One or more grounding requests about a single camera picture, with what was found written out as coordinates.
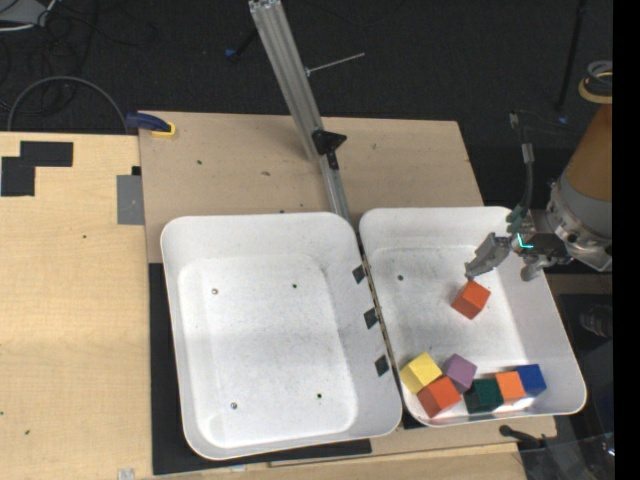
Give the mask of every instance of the yellow cube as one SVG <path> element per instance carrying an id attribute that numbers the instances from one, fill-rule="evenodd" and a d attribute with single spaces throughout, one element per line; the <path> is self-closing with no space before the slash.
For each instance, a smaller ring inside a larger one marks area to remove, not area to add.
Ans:
<path id="1" fill-rule="evenodd" d="M 423 352 L 400 370 L 400 378 L 414 395 L 442 375 L 431 356 Z"/>

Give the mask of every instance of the black clip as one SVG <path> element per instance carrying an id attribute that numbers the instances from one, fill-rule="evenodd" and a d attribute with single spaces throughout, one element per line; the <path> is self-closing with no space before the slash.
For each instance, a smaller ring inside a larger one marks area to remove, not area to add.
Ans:
<path id="1" fill-rule="evenodd" d="M 329 167 L 338 170 L 338 158 L 336 157 L 336 149 L 347 140 L 346 135 L 340 135 L 339 133 L 328 132 L 326 130 L 315 130 L 311 134 L 313 143 L 316 146 L 316 151 L 319 155 L 327 155 L 329 161 Z"/>

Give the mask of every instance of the wooden table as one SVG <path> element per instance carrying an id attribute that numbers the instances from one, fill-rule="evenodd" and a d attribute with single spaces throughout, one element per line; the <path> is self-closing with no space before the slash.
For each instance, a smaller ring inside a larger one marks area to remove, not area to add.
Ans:
<path id="1" fill-rule="evenodd" d="M 152 478 L 147 267 L 161 260 L 163 223 L 329 209 L 290 117 L 155 114 L 176 124 L 174 139 L 0 134 L 0 156 L 18 156 L 21 141 L 74 143 L 73 167 L 36 168 L 35 196 L 0 197 L 0 479 Z M 339 160 L 356 223 L 373 207 L 482 205 L 455 123 L 325 126 L 349 137 Z M 117 221 L 116 176 L 141 160 L 146 233 Z M 552 417 L 510 423 L 555 435 Z M 367 456 L 255 464 L 243 478 L 526 478 L 498 426 L 398 428 Z M 175 478 L 227 477 L 238 478 Z"/>

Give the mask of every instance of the orange cube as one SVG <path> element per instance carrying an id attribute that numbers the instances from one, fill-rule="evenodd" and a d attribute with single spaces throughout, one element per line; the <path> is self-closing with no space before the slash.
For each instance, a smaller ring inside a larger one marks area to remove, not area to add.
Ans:
<path id="1" fill-rule="evenodd" d="M 527 396 L 518 372 L 496 373 L 496 380 L 505 404 L 512 404 Z"/>
<path id="2" fill-rule="evenodd" d="M 491 292 L 475 281 L 468 281 L 451 303 L 451 307 L 462 313 L 469 320 L 475 318 L 487 303 Z"/>
<path id="3" fill-rule="evenodd" d="M 420 390 L 418 400 L 420 400 L 422 407 L 427 411 L 429 417 L 433 418 L 438 413 L 457 404 L 462 400 L 462 397 L 460 393 L 458 393 L 453 381 L 446 375 L 443 375 Z"/>

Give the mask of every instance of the black tape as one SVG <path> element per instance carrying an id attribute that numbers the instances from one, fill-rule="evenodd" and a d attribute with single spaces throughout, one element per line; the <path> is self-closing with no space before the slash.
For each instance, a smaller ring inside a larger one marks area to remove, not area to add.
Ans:
<path id="1" fill-rule="evenodd" d="M 371 308 L 364 314 L 364 321 L 367 322 L 367 329 L 371 329 L 378 321 L 378 315 L 376 315 L 376 308 Z"/>
<path id="2" fill-rule="evenodd" d="M 382 377 L 389 371 L 389 361 L 387 361 L 387 356 L 380 356 L 378 358 L 376 361 L 376 371 L 378 372 L 378 377 Z"/>
<path id="3" fill-rule="evenodd" d="M 19 156 L 2 158 L 0 196 L 33 196 L 36 188 L 35 167 L 24 165 Z"/>
<path id="4" fill-rule="evenodd" d="M 20 156 L 2 158 L 0 196 L 34 196 L 36 167 L 71 167 L 73 142 L 21 141 Z"/>
<path id="5" fill-rule="evenodd" d="M 32 167 L 71 167 L 73 142 L 20 142 L 23 165 Z"/>
<path id="6" fill-rule="evenodd" d="M 356 278 L 356 283 L 360 284 L 360 282 L 366 277 L 364 273 L 364 267 L 360 265 L 353 271 L 353 277 Z"/>

